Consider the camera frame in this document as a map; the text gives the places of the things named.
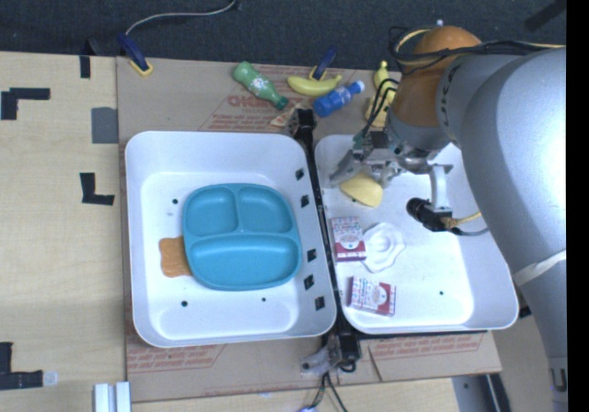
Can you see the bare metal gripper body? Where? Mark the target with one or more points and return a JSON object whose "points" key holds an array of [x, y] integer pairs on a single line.
{"points": [[391, 161]]}

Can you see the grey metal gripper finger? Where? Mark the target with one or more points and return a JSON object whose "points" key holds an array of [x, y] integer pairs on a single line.
{"points": [[385, 175], [345, 169]]}

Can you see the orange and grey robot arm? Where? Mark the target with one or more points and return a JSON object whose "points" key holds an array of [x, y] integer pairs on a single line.
{"points": [[511, 134]]}

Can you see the yellow rounded wedge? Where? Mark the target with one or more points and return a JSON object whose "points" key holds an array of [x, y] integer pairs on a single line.
{"points": [[363, 191]]}

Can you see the thin black rod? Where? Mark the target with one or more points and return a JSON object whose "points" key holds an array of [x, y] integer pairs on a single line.
{"points": [[322, 212]]}

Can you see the red and white carton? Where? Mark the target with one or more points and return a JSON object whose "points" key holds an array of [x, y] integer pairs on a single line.
{"points": [[373, 296], [348, 237]]}

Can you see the blue bottle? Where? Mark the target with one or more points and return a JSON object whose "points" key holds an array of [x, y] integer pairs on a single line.
{"points": [[336, 99]]}

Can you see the white fried egg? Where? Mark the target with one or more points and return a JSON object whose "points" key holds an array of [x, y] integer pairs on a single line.
{"points": [[383, 247]]}

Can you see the yellow pizza slice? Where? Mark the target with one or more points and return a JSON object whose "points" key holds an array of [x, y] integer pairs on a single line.
{"points": [[285, 118]]}

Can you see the yellow banana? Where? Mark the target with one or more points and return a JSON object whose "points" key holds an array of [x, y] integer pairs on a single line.
{"points": [[313, 85], [382, 76]]}

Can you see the white plastic tray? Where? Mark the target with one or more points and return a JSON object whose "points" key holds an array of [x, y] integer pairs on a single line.
{"points": [[432, 272], [221, 313]]}

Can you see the green bottle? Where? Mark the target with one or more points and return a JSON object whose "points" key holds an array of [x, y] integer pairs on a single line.
{"points": [[255, 83]]}

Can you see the blue divided plate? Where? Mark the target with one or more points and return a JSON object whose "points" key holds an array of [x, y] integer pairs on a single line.
{"points": [[241, 240]]}

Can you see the brown cardboard board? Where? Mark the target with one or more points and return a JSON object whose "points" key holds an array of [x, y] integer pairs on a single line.
{"points": [[184, 97]]}

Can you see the orange toast slice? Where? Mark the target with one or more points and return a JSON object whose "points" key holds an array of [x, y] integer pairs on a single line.
{"points": [[172, 257]]}

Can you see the black cylinder on white bracket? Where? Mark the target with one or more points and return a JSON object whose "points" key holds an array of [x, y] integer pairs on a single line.
{"points": [[428, 211]]}

